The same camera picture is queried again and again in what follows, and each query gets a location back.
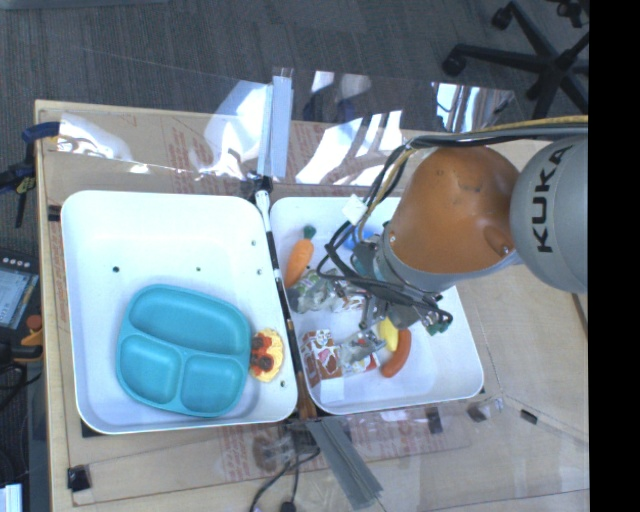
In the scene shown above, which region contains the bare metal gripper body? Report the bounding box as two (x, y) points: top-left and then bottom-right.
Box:
(351, 240), (437, 329)

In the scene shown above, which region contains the red and white packet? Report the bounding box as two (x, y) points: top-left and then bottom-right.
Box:
(339, 345), (381, 376)

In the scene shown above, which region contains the yellow banana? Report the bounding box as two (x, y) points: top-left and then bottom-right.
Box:
(378, 317), (400, 353)

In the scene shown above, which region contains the orange sausage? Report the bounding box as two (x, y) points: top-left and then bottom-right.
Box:
(380, 328), (413, 379)

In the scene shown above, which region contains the clear plastic bottle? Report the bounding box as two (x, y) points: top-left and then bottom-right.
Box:
(289, 269), (369, 315)

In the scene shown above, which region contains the white plastic tray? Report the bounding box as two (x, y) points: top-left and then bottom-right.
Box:
(59, 188), (300, 435)
(268, 195), (485, 416)

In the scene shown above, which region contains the blue round object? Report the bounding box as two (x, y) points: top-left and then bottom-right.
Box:
(344, 227), (377, 251)

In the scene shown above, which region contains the orange carrot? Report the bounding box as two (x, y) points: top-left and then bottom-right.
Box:
(283, 224), (318, 289)

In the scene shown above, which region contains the thin black and white rod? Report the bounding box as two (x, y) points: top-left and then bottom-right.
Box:
(254, 189), (317, 419)

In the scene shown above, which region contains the yellow and red toy food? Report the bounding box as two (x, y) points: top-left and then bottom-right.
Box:
(248, 327), (285, 384)

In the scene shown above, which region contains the blue divided plate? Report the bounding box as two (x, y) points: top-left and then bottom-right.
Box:
(115, 283), (253, 419)

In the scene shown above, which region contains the brown cardboard board red print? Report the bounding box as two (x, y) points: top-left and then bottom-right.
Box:
(39, 108), (506, 505)

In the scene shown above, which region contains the black office chair base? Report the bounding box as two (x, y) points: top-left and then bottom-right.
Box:
(442, 0), (589, 119)

